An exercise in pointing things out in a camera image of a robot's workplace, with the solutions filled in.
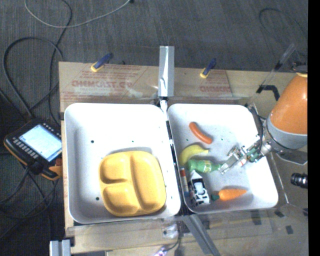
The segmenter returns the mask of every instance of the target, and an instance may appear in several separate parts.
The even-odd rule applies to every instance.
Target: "yellow divided plate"
[[[99,180],[104,206],[115,216],[151,214],[166,202],[160,165],[145,151],[107,155],[99,165]]]

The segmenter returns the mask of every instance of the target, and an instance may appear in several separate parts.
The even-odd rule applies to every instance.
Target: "white cable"
[[[106,17],[106,16],[108,16],[108,15],[110,15],[110,14],[113,14],[113,13],[119,11],[120,9],[122,9],[123,7],[125,7],[129,2],[130,2],[130,0],[127,0],[123,5],[121,5],[121,6],[118,7],[117,9],[114,9],[113,11],[108,12],[108,13],[106,13],[106,14],[104,14],[104,15],[101,15],[101,16],[99,16],[99,17],[96,17],[96,18],[93,18],[93,19],[90,19],[90,20],[87,20],[87,21],[82,22],[82,23],[80,23],[80,24],[69,25],[69,26],[56,26],[56,25],[52,25],[52,24],[49,24],[49,23],[44,22],[43,20],[41,20],[40,18],[38,18],[36,15],[34,15],[33,12],[28,8],[28,6],[27,6],[27,0],[24,0],[24,6],[25,6],[26,10],[27,10],[34,18],[36,18],[39,22],[41,22],[41,23],[43,23],[43,24],[45,24],[45,25],[47,25],[47,26],[49,26],[49,27],[58,28],[58,29],[66,29],[66,28],[79,27],[79,26],[82,26],[82,25],[84,25],[84,24],[88,24],[88,23],[93,22],[93,21],[95,21],[95,20],[98,20],[98,19],[101,19],[101,18],[103,18],[103,17]]]

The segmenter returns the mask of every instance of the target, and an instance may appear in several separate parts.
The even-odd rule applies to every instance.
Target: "blue clamp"
[[[217,64],[217,60],[216,58],[213,58],[210,61],[209,65],[201,71],[200,77],[207,78],[209,76],[210,70],[213,69],[216,66],[216,64]]]
[[[112,53],[108,53],[107,55],[102,57],[100,60],[98,60],[96,63],[93,63],[91,65],[91,70],[93,72],[98,72],[100,69],[104,67],[104,64],[108,63],[113,57],[114,55]]]

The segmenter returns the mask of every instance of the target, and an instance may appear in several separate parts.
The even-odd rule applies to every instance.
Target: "carrot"
[[[196,125],[195,122],[191,122],[189,124],[189,128],[191,130],[191,132],[202,142],[207,143],[207,144],[211,144],[212,143],[212,138],[204,135],[198,128],[198,126]]]
[[[235,198],[238,198],[245,194],[247,191],[245,189],[239,188],[229,188],[229,189],[222,189],[219,191],[218,195],[211,195],[211,199],[213,201],[220,199],[221,201],[229,201]]]

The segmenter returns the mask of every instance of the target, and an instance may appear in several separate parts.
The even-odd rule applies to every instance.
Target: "sausage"
[[[207,144],[211,144],[212,143],[212,138],[204,135],[198,128],[198,126],[196,125],[195,122],[191,122],[189,124],[189,128],[191,130],[191,132],[202,142],[207,143]]]

